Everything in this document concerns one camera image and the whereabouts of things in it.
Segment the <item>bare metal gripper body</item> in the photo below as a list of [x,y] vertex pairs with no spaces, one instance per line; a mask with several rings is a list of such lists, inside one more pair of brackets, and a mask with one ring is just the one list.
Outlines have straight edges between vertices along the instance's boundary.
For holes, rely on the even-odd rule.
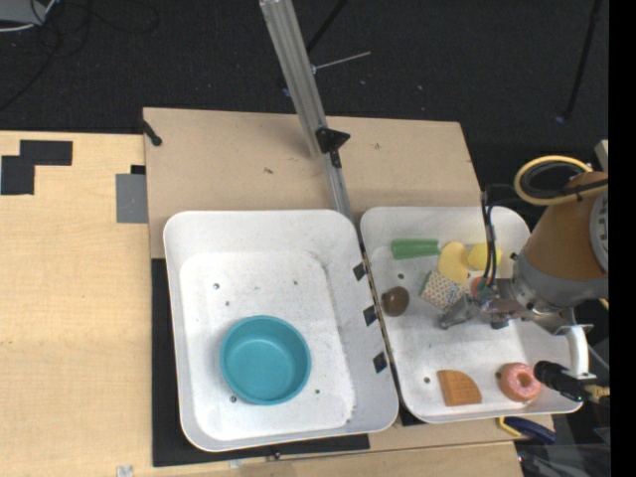
[[491,319],[491,327],[502,329],[512,320],[534,322],[550,334],[570,326],[570,308],[556,306],[515,279],[476,279],[475,300],[480,312]]

